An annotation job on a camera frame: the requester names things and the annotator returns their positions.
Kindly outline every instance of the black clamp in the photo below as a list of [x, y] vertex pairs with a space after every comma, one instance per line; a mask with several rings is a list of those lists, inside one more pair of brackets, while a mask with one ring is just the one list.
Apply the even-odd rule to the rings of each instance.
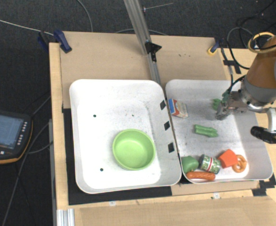
[[156, 52], [158, 52], [162, 48], [162, 46], [147, 41], [145, 43], [145, 47], [146, 47], [147, 53], [148, 54], [151, 53], [152, 61], [157, 62]]

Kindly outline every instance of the metal pole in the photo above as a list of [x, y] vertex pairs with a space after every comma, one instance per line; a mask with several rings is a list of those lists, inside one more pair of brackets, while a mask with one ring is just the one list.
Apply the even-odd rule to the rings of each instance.
[[139, 0], [124, 0], [124, 3], [130, 16], [135, 34], [140, 43], [142, 54], [148, 56], [147, 59], [152, 80], [157, 82], [158, 84], [161, 84], [157, 63], [152, 59], [151, 53], [146, 50], [146, 43], [151, 43], [152, 40], [146, 25], [140, 2]]

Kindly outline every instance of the green toy object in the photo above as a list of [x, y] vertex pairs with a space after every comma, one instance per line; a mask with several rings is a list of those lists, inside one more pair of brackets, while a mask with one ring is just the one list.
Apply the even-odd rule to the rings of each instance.
[[125, 169], [142, 170], [154, 160], [156, 147], [143, 131], [126, 129], [118, 133], [113, 141], [113, 155]]
[[199, 167], [199, 162], [192, 156], [186, 156], [181, 158], [183, 172], [187, 174], [189, 171], [194, 171]]
[[222, 102], [223, 102], [223, 103], [227, 102], [227, 101], [228, 101], [228, 98], [229, 98], [229, 96], [230, 96], [230, 91], [227, 89], [227, 90], [222, 94], [222, 96], [223, 96]]
[[220, 100], [220, 99], [213, 99], [212, 107], [213, 107], [214, 110], [218, 109], [218, 106], [219, 106], [219, 104], [220, 104], [221, 101], [222, 100]]
[[217, 137], [218, 136], [218, 131], [215, 130], [212, 127], [206, 127], [206, 126], [201, 126], [201, 125], [195, 125], [195, 133], [208, 136], [208, 137]]

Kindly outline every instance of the orange toy pretzel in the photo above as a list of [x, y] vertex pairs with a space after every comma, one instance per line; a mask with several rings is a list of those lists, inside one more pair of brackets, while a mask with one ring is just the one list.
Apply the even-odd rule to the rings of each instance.
[[247, 161], [242, 155], [236, 155], [238, 163], [232, 166], [233, 171], [240, 173], [245, 171], [247, 166]]

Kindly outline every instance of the toy can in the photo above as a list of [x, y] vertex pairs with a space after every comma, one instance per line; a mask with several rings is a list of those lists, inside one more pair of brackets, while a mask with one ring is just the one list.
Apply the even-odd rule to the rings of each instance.
[[215, 174], [218, 174], [219, 170], [221, 169], [220, 160], [213, 157], [209, 157], [205, 154], [203, 154], [200, 157], [199, 164], [200, 164], [200, 169], [205, 170], [207, 172], [212, 172]]

